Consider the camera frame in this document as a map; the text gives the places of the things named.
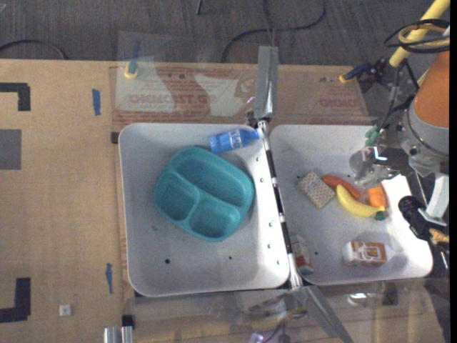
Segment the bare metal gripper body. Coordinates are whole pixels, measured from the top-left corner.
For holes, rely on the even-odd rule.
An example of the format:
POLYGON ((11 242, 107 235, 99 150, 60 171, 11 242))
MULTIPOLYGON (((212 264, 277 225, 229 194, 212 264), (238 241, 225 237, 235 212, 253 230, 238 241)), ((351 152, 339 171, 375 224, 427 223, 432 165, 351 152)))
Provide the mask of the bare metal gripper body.
POLYGON ((403 143, 407 138, 402 124, 375 125, 373 127, 373 173, 410 174, 409 150, 403 143))

